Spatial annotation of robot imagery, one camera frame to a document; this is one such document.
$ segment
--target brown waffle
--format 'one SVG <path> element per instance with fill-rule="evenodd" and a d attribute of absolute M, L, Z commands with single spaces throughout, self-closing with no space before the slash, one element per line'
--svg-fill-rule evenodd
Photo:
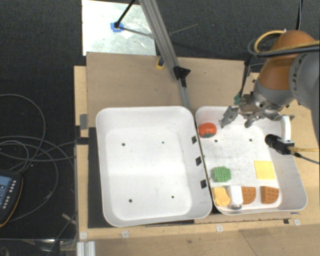
<path fill-rule="evenodd" d="M 279 197 L 279 189 L 269 186 L 261 187 L 261 203 L 273 204 Z"/>
<path fill-rule="evenodd" d="M 254 186 L 242 186 L 243 204 L 251 204 L 256 199 L 256 188 Z"/>

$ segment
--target yellow square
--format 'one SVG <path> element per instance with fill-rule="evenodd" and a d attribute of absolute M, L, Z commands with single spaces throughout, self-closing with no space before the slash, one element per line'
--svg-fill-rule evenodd
<path fill-rule="evenodd" d="M 254 161 L 254 168 L 258 180 L 274 180 L 276 178 L 271 161 Z"/>

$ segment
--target red toy tomato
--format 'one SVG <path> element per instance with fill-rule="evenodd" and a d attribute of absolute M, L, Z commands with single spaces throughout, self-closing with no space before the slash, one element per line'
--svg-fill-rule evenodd
<path fill-rule="evenodd" d="M 198 130 L 199 130 L 199 135 L 202 138 L 210 138 L 217 133 L 217 127 L 211 122 L 206 122 L 204 124 L 201 124 L 198 127 Z"/>

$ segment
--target blue tape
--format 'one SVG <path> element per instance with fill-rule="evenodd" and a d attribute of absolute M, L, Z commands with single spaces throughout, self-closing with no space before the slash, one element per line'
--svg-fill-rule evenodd
<path fill-rule="evenodd" d="M 114 33 L 120 33 L 124 30 L 124 25 L 120 23 L 119 28 L 115 28 L 115 22 L 110 23 L 110 28 Z"/>

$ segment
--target black device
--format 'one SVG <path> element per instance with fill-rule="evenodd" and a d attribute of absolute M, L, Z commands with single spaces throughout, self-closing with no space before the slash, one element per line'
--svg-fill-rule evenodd
<path fill-rule="evenodd" d="M 0 228 L 3 227 L 18 204 L 23 177 L 17 171 L 0 170 Z"/>

